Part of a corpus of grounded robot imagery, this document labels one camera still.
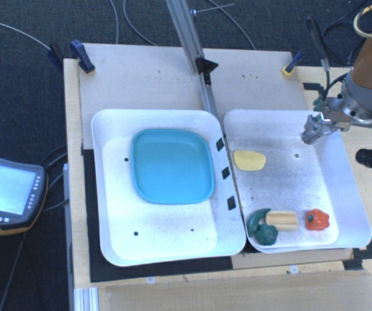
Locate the beige toy bread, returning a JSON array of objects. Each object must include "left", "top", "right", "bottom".
[{"left": 266, "top": 210, "right": 299, "bottom": 233}]

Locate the pale wood board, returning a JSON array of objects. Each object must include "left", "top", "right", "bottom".
[{"left": 77, "top": 43, "right": 355, "bottom": 270}]

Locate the white plastic tray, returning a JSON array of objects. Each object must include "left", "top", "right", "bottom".
[
  {"left": 91, "top": 108, "right": 247, "bottom": 268},
  {"left": 223, "top": 108, "right": 372, "bottom": 254}
]

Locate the blue plate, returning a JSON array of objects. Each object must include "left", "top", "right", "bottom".
[{"left": 130, "top": 128, "right": 216, "bottom": 206}]

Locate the green chili pepper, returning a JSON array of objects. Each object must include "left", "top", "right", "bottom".
[{"left": 246, "top": 208, "right": 272, "bottom": 236}]

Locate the orange bell pepper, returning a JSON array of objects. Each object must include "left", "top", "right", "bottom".
[{"left": 305, "top": 208, "right": 331, "bottom": 231}]

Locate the yellow flat toy food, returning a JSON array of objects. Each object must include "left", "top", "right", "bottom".
[{"left": 233, "top": 150, "right": 267, "bottom": 172}]

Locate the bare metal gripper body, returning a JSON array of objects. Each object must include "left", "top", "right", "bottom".
[{"left": 321, "top": 95, "right": 372, "bottom": 133}]

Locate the green bell pepper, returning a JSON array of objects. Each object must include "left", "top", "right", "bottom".
[{"left": 254, "top": 224, "right": 279, "bottom": 246}]

